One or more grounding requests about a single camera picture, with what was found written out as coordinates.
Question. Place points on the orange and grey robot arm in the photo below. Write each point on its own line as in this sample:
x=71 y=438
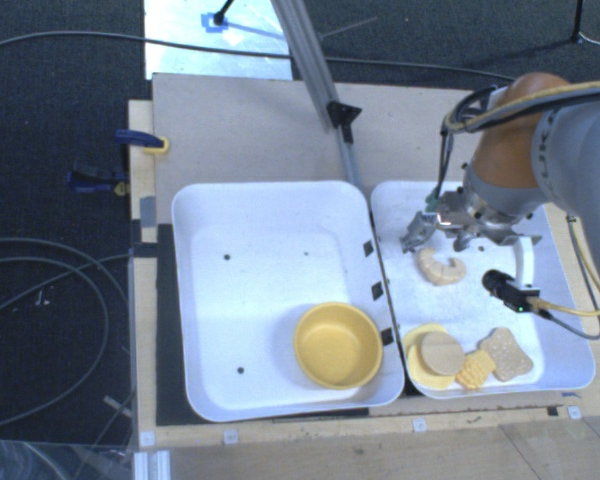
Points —
x=570 y=153

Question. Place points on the brown round toy biscuit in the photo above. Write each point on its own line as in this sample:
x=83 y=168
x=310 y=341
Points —
x=442 y=354

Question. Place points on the white plastic tray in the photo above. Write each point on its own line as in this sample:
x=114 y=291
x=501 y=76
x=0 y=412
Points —
x=460 y=308
x=260 y=293

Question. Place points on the black cylinder on white bracket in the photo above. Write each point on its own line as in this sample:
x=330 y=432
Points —
x=505 y=288

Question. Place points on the pale wood board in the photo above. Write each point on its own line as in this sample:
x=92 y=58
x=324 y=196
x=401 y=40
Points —
x=240 y=133

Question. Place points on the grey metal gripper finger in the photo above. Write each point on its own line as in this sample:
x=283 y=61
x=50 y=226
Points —
x=417 y=233
x=464 y=242

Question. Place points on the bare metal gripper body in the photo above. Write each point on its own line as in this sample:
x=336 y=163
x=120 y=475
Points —
x=472 y=220

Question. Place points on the yellow toy corn piece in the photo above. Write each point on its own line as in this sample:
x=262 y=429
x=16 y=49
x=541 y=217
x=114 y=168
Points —
x=475 y=370

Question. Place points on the yellow bowl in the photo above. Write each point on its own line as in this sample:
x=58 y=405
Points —
x=337 y=345

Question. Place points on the beige toy croissant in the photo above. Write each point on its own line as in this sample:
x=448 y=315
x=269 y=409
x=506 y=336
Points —
x=437 y=273

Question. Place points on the brown toy bread slice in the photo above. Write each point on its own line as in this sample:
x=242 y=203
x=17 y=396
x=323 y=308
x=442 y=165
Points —
x=507 y=355

